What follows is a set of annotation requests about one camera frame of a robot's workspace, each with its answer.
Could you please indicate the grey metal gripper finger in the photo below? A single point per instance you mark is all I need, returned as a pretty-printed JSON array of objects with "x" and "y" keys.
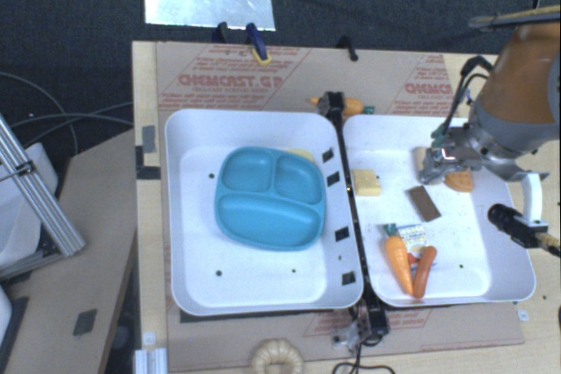
[
  {"x": 448, "y": 173},
  {"x": 428, "y": 173}
]

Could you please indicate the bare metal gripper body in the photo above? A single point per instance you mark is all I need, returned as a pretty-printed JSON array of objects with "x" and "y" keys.
[{"x": 464, "y": 155}]

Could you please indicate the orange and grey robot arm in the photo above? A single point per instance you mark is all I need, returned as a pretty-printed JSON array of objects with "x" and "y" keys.
[{"x": 519, "y": 74}]

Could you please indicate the tan bread piece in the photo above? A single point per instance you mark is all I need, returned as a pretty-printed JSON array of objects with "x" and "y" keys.
[{"x": 420, "y": 157}]

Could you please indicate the brown flat rectangle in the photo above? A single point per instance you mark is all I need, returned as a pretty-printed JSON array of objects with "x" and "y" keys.
[{"x": 424, "y": 203}]

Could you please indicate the yellow square biscuit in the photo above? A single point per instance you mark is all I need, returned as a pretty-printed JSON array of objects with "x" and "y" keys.
[{"x": 366, "y": 183}]

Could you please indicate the white printed packet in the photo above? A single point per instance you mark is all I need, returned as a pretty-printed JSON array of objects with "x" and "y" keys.
[{"x": 414, "y": 235}]

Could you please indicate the thin black and white rod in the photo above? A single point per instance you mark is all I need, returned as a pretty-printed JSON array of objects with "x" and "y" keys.
[{"x": 353, "y": 206}]

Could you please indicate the white plastic tray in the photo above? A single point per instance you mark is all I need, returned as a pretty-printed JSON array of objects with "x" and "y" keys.
[
  {"x": 245, "y": 276},
  {"x": 464, "y": 258}
]

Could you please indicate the orange sausage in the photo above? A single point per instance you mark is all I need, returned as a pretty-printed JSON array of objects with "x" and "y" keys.
[{"x": 425, "y": 273}]

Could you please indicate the orange carrot with green top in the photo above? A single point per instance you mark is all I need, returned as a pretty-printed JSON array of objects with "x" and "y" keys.
[{"x": 352, "y": 105}]

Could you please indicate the blue divided plate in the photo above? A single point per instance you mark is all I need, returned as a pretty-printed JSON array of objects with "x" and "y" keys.
[{"x": 267, "y": 206}]

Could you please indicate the brown cardboard board red print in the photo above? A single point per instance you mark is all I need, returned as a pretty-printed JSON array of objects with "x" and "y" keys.
[{"x": 289, "y": 76}]

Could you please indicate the beige doughnut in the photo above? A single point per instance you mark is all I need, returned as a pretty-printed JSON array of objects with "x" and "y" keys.
[{"x": 277, "y": 357}]

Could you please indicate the black cylinder on white bracket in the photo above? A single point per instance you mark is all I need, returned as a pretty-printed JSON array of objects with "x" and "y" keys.
[{"x": 513, "y": 221}]

